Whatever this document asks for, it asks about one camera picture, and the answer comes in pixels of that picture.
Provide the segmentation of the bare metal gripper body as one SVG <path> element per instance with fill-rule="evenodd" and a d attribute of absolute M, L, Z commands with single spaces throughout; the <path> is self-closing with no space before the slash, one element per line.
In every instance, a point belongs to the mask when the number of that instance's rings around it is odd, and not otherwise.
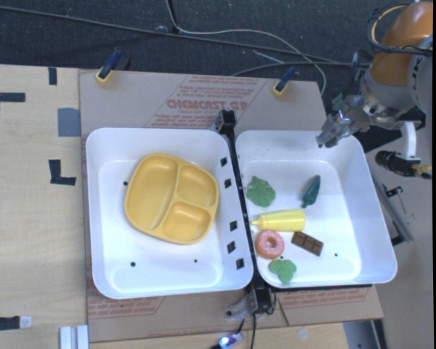
<path fill-rule="evenodd" d="M 348 95 L 339 110 L 340 121 L 354 132 L 365 132 L 370 126 L 393 129 L 402 111 L 387 107 L 373 96 Z"/>

